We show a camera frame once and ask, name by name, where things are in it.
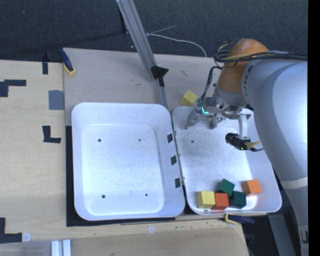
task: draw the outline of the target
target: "green cube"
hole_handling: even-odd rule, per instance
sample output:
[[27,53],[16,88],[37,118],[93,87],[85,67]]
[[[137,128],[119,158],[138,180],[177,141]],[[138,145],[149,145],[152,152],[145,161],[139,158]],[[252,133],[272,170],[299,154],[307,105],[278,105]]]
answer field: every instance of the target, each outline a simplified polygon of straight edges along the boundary
[[246,193],[233,191],[229,198],[229,207],[241,209],[247,205]]
[[231,197],[232,192],[234,191],[235,184],[226,180],[225,178],[221,180],[216,189],[217,193],[227,193],[228,197]]

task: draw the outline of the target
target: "cube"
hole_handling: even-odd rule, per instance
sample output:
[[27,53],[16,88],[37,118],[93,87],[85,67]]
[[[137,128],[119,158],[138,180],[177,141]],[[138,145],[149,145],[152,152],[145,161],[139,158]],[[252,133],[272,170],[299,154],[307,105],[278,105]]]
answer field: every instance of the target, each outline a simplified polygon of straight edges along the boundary
[[229,207],[229,198],[227,193],[214,193],[215,205],[212,210],[224,210]]
[[225,178],[221,180],[218,184],[218,187],[216,189],[216,193],[227,193],[228,197],[232,195],[232,192],[234,191],[235,184],[230,182],[229,180],[226,180]]
[[211,209],[215,204],[215,193],[213,191],[200,191],[196,195],[196,204],[198,208]]
[[197,98],[197,95],[195,95],[192,91],[188,90],[180,100],[180,104],[182,106],[192,106],[192,104],[196,101]]
[[241,209],[247,205],[246,193],[240,191],[233,191],[229,197],[229,207]]
[[247,197],[255,196],[262,192],[261,186],[257,179],[247,180],[241,183],[241,188]]

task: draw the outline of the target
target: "yellow block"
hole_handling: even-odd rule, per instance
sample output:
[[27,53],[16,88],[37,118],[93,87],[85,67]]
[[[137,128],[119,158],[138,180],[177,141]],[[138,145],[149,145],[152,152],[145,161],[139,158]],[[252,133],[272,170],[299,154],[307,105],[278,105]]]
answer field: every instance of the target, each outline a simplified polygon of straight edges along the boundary
[[198,208],[211,209],[216,205],[215,193],[213,191],[200,191],[196,195],[196,203]]
[[192,104],[197,100],[197,98],[197,95],[195,95],[192,91],[188,90],[180,100],[180,104],[182,106],[192,106]]

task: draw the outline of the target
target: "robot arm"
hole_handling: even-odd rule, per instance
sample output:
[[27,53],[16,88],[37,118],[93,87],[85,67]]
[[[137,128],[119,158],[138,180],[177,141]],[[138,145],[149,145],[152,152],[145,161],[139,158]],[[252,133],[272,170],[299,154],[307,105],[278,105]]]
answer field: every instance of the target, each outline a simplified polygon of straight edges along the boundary
[[[185,128],[200,116],[211,118],[211,129],[226,118],[240,122],[242,108],[253,109],[263,149],[295,213],[301,254],[309,255],[307,58],[269,51],[253,39],[232,43],[235,45],[226,57],[214,57],[223,60],[224,66],[213,97],[205,97],[204,92]],[[241,134],[228,134],[226,141],[240,150],[248,149],[241,146],[249,142]]]

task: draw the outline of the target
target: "white tray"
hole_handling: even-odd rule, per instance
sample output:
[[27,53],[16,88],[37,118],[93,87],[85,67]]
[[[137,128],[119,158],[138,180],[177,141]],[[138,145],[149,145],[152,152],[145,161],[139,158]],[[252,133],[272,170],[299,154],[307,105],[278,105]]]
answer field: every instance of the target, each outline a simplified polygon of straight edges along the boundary
[[80,217],[167,218],[183,211],[172,120],[165,107],[85,102],[73,108],[71,122],[74,205]]
[[[282,204],[277,181],[269,159],[264,151],[241,151],[226,143],[227,133],[239,134],[237,120],[225,120],[216,128],[209,129],[209,121],[203,117],[198,123],[184,129],[185,121],[194,107],[181,106],[172,113],[173,128],[181,172],[190,208],[200,215],[221,213],[276,212]],[[259,141],[253,112],[244,109],[242,114],[251,114],[247,121],[248,137]],[[246,198],[242,209],[228,207],[225,210],[201,209],[197,207],[199,191],[215,191],[219,182],[227,179],[235,184],[234,190],[242,191],[241,183],[258,179],[262,193]]]

